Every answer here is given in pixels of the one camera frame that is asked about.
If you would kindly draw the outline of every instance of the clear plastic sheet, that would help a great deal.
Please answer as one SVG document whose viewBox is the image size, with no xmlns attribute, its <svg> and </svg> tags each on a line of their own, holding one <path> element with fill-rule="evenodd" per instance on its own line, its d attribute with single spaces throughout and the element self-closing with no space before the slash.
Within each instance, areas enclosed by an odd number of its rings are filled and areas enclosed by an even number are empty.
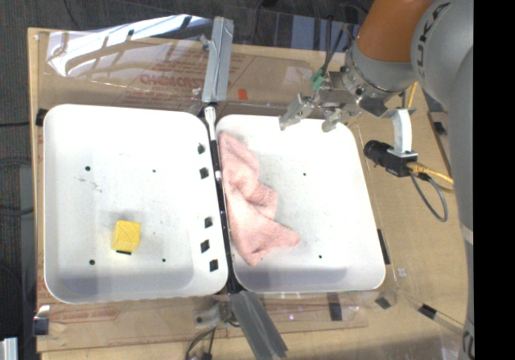
<svg viewBox="0 0 515 360">
<path fill-rule="evenodd" d="M 326 44 L 327 21 L 240 8 L 228 8 L 223 16 L 234 22 L 234 32 L 227 97 L 217 104 L 218 118 L 278 116 L 296 93 L 311 92 L 311 75 L 334 45 Z M 141 22 L 123 22 L 92 31 L 30 30 L 33 123 L 63 103 L 200 112 L 209 57 L 205 45 L 211 39 L 213 20 L 160 14 Z M 344 63 L 344 46 L 358 29 L 333 22 L 333 41 L 341 28 L 344 35 L 329 70 L 338 70 Z M 418 95 L 415 103 L 421 109 L 413 116 L 414 144 L 425 162 L 437 168 L 443 161 L 432 140 L 423 97 Z M 311 117 L 321 115 L 314 112 Z M 361 116 L 349 129 L 361 150 L 370 139 L 393 138 L 387 120 Z M 32 132 L 35 180 L 39 181 L 35 199 L 40 210 L 43 134 L 40 126 Z M 337 161 L 338 153 L 330 152 L 321 160 Z M 288 358 L 454 360 L 467 297 L 455 200 L 448 196 L 450 219 L 442 225 L 421 204 L 409 179 L 396 179 L 374 168 L 363 155 L 361 162 L 383 245 L 385 280 L 368 292 L 265 296 L 270 318 L 285 336 Z M 88 349 L 88 356 L 101 358 L 103 347 L 110 347 L 113 356 L 138 358 L 147 345 L 155 358 L 169 353 L 182 358 L 185 342 L 199 331 L 193 313 L 223 299 L 62 304 L 44 284 L 43 225 L 39 211 L 38 307 L 50 305 L 48 335 L 38 338 L 43 358 L 66 358 L 71 349 Z M 213 346 L 217 357 L 253 358 L 244 338 L 227 337 L 242 337 L 242 332 L 231 325 L 220 327 Z M 75 353 L 80 358 L 81 350 Z"/>
</svg>

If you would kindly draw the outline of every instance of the cardboard surface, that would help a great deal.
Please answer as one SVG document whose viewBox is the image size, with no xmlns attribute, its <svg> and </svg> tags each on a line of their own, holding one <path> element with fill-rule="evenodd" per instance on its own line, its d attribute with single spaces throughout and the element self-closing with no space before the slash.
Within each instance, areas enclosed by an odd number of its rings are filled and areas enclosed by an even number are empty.
<svg viewBox="0 0 515 360">
<path fill-rule="evenodd" d="M 91 81 L 87 86 L 74 88 L 72 82 L 69 79 L 63 80 L 63 77 L 60 79 L 56 76 L 54 79 L 58 81 L 42 80 L 40 64 L 44 62 L 44 58 L 39 53 L 40 41 L 43 40 L 41 31 L 36 28 L 30 29 L 27 37 L 38 233 L 37 304 L 38 307 L 43 304 L 51 306 L 50 333 L 38 338 L 38 351 L 43 353 L 43 358 L 48 359 L 183 358 L 187 347 L 186 341 L 190 341 L 198 332 L 192 314 L 198 309 L 210 307 L 213 303 L 211 297 L 69 305 L 57 302 L 45 287 L 42 254 L 43 135 L 42 128 L 34 126 L 37 113 L 40 108 L 48 109 L 64 102 L 123 105 L 129 103 L 126 96 L 129 95 L 127 92 L 132 90 L 121 87 L 118 90 L 109 89 L 106 95 L 96 95 L 93 92 L 97 90 L 96 85 Z M 277 83 L 277 77 L 274 80 L 274 76 L 279 75 L 282 84 L 291 85 L 293 82 L 290 83 L 285 78 L 302 76 L 306 69 L 315 71 L 325 57 L 323 52 L 248 46 L 233 46 L 233 54 L 241 54 L 238 58 L 251 58 L 253 62 L 246 65 L 250 68 L 245 71 L 251 75 L 238 77 L 229 90 L 229 98 L 235 102 L 231 106 L 228 104 L 228 111 L 231 113 L 238 110 L 241 113 L 249 111 L 249 108 L 255 108 L 242 104 L 245 102 L 245 95 L 250 98 L 254 90 L 263 84 Z M 264 64 L 270 70 L 260 71 L 258 63 Z M 336 56 L 331 69 L 338 69 L 341 63 L 341 56 Z M 243 69 L 236 69 L 233 75 L 242 71 Z M 270 74 L 269 81 L 263 75 L 258 75 L 264 72 Z M 298 92 L 295 87 L 290 87 L 289 90 L 293 94 L 286 92 L 282 97 L 278 97 L 277 93 L 269 93 L 257 106 L 273 115 L 280 113 L 280 106 L 273 110 L 275 104 L 287 105 Z M 167 108 L 174 109 L 179 106 L 173 98 L 170 101 L 173 103 L 167 105 Z M 268 110 L 266 105 L 271 101 L 274 104 L 270 104 Z M 418 151 L 421 163 L 444 172 L 445 163 L 426 115 L 422 92 L 415 95 L 414 107 L 418 110 L 412 116 L 413 149 Z M 364 114 L 360 117 L 358 125 L 353 126 L 352 131 L 361 143 L 378 139 L 393 144 L 391 122 Z M 323 160 L 337 161 L 337 153 L 328 153 L 328 157 Z M 428 347 L 438 349 L 442 353 L 442 350 L 446 350 L 447 341 L 451 346 L 449 350 L 454 353 L 452 350 L 459 340 L 459 325 L 465 318 L 467 303 L 467 270 L 455 198 L 452 194 L 445 194 L 450 217 L 447 223 L 440 223 L 423 204 L 409 178 L 398 179 L 385 172 L 383 168 L 375 168 L 364 158 L 361 158 L 361 161 L 376 222 L 384 235 L 385 248 L 392 263 L 387 266 L 389 275 L 384 283 L 385 288 L 373 294 L 350 293 L 338 296 L 339 306 L 344 312 L 355 307 L 363 310 L 359 317 L 348 318 L 346 321 L 327 321 L 331 320 L 330 308 L 335 307 L 334 304 L 328 304 L 327 296 L 314 297 L 310 303 L 305 297 L 297 296 L 300 298 L 295 308 L 288 306 L 292 300 L 278 299 L 276 305 L 271 302 L 266 304 L 272 320 L 284 334 L 285 342 L 290 348 L 288 357 L 342 358 L 344 354 L 354 353 L 358 354 L 358 358 L 388 358 L 386 353 L 409 353 L 411 350 L 413 357 L 406 358 L 421 359 L 425 357 L 416 357 L 416 353 L 433 353 Z M 426 194 L 434 207 L 439 209 L 439 200 L 431 190 L 432 188 L 426 190 Z M 409 301 L 410 304 L 399 304 L 399 300 Z M 454 321 L 457 326 L 454 325 L 452 331 L 449 331 L 449 328 L 421 315 L 417 307 L 422 304 L 431 306 L 437 313 L 442 313 L 443 317 Z M 310 314 L 304 311 L 307 305 L 310 306 Z M 300 313 L 301 321 L 290 319 L 290 315 L 295 319 Z M 252 358 L 248 344 L 241 335 L 239 329 L 219 330 L 216 336 L 224 340 L 223 344 L 214 345 L 213 353 L 216 358 Z"/>
</svg>

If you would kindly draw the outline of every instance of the pink cloth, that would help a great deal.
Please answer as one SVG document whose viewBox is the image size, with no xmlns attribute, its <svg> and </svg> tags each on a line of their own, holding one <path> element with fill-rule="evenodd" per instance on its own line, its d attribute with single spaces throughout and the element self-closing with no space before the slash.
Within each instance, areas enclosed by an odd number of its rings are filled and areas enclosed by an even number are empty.
<svg viewBox="0 0 515 360">
<path fill-rule="evenodd" d="M 277 193 L 259 181 L 259 162 L 231 135 L 218 135 L 231 238 L 241 257 L 256 266 L 275 247 L 297 246 L 300 237 L 274 221 Z"/>
</svg>

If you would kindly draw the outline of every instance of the yellow block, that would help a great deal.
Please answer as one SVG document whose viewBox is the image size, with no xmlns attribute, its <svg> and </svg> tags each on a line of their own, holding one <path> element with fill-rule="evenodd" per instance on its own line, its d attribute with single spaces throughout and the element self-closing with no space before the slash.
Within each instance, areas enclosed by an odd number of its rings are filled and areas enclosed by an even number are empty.
<svg viewBox="0 0 515 360">
<path fill-rule="evenodd" d="M 116 221 L 111 248 L 115 251 L 132 253 L 139 244 L 141 224 L 139 222 Z"/>
</svg>

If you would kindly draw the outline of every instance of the yellow cable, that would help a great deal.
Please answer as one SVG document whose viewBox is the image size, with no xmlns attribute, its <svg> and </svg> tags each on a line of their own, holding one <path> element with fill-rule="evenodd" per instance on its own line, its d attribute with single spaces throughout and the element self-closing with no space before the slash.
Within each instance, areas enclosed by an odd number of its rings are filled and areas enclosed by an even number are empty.
<svg viewBox="0 0 515 360">
<path fill-rule="evenodd" d="M 417 89 L 417 81 L 411 84 L 410 95 L 408 97 L 408 102 L 406 104 L 406 108 L 411 108 L 411 104 L 413 104 L 413 98 L 415 96 L 415 90 Z"/>
<path fill-rule="evenodd" d="M 437 177 L 441 178 L 442 180 L 445 180 L 449 184 L 454 185 L 454 180 L 450 176 L 446 176 L 442 172 L 438 172 L 438 171 L 432 170 L 431 168 L 426 167 L 425 165 L 423 165 L 421 163 L 415 163 L 415 162 L 407 163 L 406 166 L 412 172 L 416 172 L 416 173 L 423 172 L 425 174 L 429 174 L 429 175 L 432 175 L 432 176 L 437 176 Z"/>
</svg>

